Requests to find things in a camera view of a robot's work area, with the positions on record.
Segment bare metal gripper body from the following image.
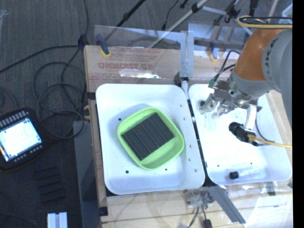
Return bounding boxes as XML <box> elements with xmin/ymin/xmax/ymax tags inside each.
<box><xmin>212</xmin><ymin>80</ymin><xmax>263</xmax><ymax>111</ymax></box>

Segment white plastic tray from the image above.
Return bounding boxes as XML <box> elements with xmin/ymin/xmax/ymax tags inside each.
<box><xmin>95</xmin><ymin>83</ymin><xmax>206</xmax><ymax>196</ymax></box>
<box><xmin>188</xmin><ymin>83</ymin><xmax>293</xmax><ymax>187</ymax></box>

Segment green square plate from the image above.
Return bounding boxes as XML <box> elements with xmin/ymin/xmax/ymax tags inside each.
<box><xmin>116</xmin><ymin>106</ymin><xmax>186</xmax><ymax>171</ymax></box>

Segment clear tube with black cap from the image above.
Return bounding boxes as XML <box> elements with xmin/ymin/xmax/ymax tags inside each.
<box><xmin>229</xmin><ymin>165</ymin><xmax>261</xmax><ymax>180</ymax></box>

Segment black ribbed foam block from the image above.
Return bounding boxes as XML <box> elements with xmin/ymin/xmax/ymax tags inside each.
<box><xmin>34</xmin><ymin>166</ymin><xmax>67</xmax><ymax>203</ymax></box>
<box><xmin>121</xmin><ymin>113</ymin><xmax>175</xmax><ymax>162</ymax></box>

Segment brown cardboard board red print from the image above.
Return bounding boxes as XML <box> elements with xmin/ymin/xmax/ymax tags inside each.
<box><xmin>83</xmin><ymin>45</ymin><xmax>293</xmax><ymax>228</ymax></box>

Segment black cylinder on white bracket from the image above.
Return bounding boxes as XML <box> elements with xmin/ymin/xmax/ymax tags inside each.
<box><xmin>228</xmin><ymin>104</ymin><xmax>258</xmax><ymax>143</ymax></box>

